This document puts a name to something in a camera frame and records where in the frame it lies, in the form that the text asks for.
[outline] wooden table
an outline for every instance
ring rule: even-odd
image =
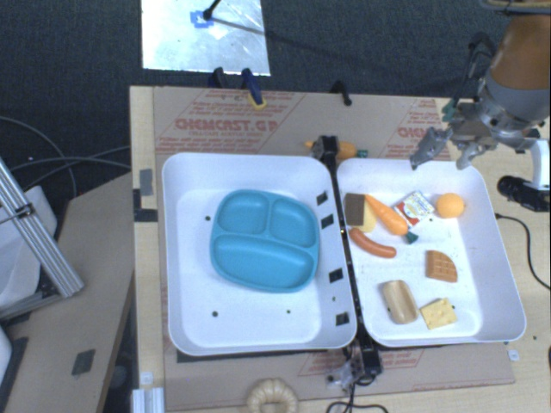
[[[352,98],[360,101],[362,96]],[[388,97],[375,98],[381,98],[385,102],[392,100]],[[438,105],[443,103],[444,100],[437,100]],[[148,176],[152,176],[153,185],[156,175],[153,110],[151,89],[132,88],[133,188],[137,191],[143,188],[144,170]],[[323,112],[316,112],[316,114],[323,115]],[[389,112],[387,119],[399,120],[392,117],[392,111]],[[344,131],[350,134],[350,130],[344,129]],[[548,126],[543,134],[548,137]],[[456,149],[450,148],[449,151],[453,159],[458,157]],[[499,195],[494,187],[498,179],[505,175],[530,178],[532,170],[530,155],[516,155],[511,149],[500,146],[496,151],[490,151],[483,157],[476,158],[474,166],[485,177],[494,211],[519,218],[528,225],[532,236],[532,261],[539,276],[549,283],[549,214],[533,213],[515,203],[510,203]],[[156,210],[157,199],[157,191],[153,189],[141,196],[140,206],[145,210]],[[358,404],[383,404],[393,413],[548,411],[550,402],[548,352],[551,345],[549,291],[539,285],[529,271],[523,228],[508,220],[500,220],[498,225],[527,318],[527,329],[523,337],[507,346],[508,349],[518,352],[519,360],[512,363],[517,382],[513,385],[357,397]],[[137,222],[134,235],[140,388],[147,390],[164,386],[158,225],[154,221]],[[312,413],[324,411],[329,402],[329,400],[301,402],[300,411]],[[222,410],[244,413],[246,408],[197,411]]]
[[[6,413],[103,411],[133,299],[131,186],[125,175],[69,203],[59,247],[85,287],[8,327],[28,343]],[[79,354],[90,368],[73,374]]]

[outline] orange object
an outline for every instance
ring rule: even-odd
[[[365,200],[381,220],[383,225],[396,236],[404,236],[408,232],[407,222],[390,206],[378,201],[375,197],[366,194]]]
[[[304,145],[308,148],[312,148],[313,141],[306,141]],[[338,141],[338,153],[337,159],[344,160],[350,159],[351,157],[357,157],[358,150],[354,144],[347,141]]]
[[[396,249],[392,246],[379,244],[368,238],[363,232],[357,228],[352,228],[348,231],[350,239],[360,248],[367,251],[369,254],[384,258],[396,257]]]
[[[465,211],[465,202],[455,193],[442,194],[436,201],[436,210],[440,217],[452,219],[459,217]]]
[[[427,277],[431,279],[457,282],[457,268],[454,262],[443,252],[429,250],[427,251]]]
[[[523,0],[545,3],[549,0]],[[551,23],[549,15],[513,17],[491,64],[493,79],[520,90],[549,90]]]

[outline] white tray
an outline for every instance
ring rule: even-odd
[[[439,194],[448,192],[466,202],[458,219],[435,216],[416,225],[412,232],[419,239],[411,245],[378,223],[368,236],[396,247],[394,259],[372,256],[350,241],[365,324],[377,342],[388,347],[498,342],[515,340],[524,333],[521,300],[486,185],[475,168],[459,171],[452,162],[430,162],[412,171],[409,161],[355,158],[342,163],[337,174],[342,197],[372,194],[394,205],[419,190],[433,203]],[[440,250],[454,261],[457,283],[425,277],[426,250]],[[390,280],[405,281],[418,307],[448,297],[457,322],[433,330],[420,315],[411,324],[394,323],[381,290]]]
[[[356,315],[331,178],[310,157],[181,153],[163,167],[170,337],[191,355],[341,348],[356,335]],[[209,258],[214,215],[237,189],[299,200],[321,229],[319,265],[296,293],[240,286],[216,273]],[[318,197],[327,200],[318,205]],[[339,271],[331,282],[330,273]]]

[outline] aluminum rail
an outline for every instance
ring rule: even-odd
[[[15,227],[40,261],[59,294],[68,298],[80,291],[84,287],[83,281],[59,250],[1,157],[0,206],[8,216],[16,216],[12,219]]]

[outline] tray hole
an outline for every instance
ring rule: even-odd
[[[343,269],[335,269],[329,273],[329,282],[333,283],[334,281],[341,280],[343,277]]]
[[[327,217],[322,218],[321,219],[321,229],[324,230],[325,228],[327,228],[327,226],[333,225],[334,222],[335,222],[335,220],[334,220],[332,214],[328,215]]]
[[[326,200],[327,200],[327,193],[325,191],[322,194],[320,194],[318,197],[316,197],[318,206],[324,203]]]
[[[335,317],[335,325],[341,326],[343,324],[348,324],[350,322],[350,318],[348,316],[348,312],[339,313]]]

